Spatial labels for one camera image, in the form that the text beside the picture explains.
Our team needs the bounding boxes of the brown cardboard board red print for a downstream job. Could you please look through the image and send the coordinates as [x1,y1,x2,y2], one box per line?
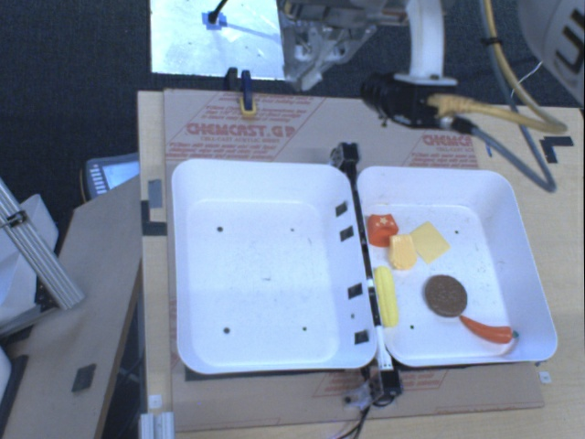
[162,88,548,433]

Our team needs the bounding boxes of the red cube with yellow stars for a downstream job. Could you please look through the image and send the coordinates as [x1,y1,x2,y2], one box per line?
[367,213,399,248]

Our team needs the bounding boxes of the thin black and white rod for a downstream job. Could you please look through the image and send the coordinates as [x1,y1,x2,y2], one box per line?
[346,165,395,380]

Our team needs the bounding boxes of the orange toy bread piece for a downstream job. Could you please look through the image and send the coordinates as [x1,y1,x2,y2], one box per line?
[388,233,419,272]

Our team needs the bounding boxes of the white plastic tray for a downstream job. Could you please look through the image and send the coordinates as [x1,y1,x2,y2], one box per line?
[356,166,559,369]
[170,157,379,376]

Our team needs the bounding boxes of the yellow toy cheese slice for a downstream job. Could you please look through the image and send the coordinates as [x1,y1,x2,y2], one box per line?
[409,220,452,266]

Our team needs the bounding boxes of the yellow toy corn cob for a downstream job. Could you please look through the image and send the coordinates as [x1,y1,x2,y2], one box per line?
[373,265,400,328]

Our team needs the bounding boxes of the brown round biscuit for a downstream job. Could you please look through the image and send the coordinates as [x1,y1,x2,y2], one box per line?
[423,274,469,318]

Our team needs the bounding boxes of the orange toy carrot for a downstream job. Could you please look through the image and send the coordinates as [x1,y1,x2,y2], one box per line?
[458,314,521,345]

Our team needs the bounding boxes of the black cylinder on white bracket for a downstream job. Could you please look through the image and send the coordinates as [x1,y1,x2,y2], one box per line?
[359,0,459,130]

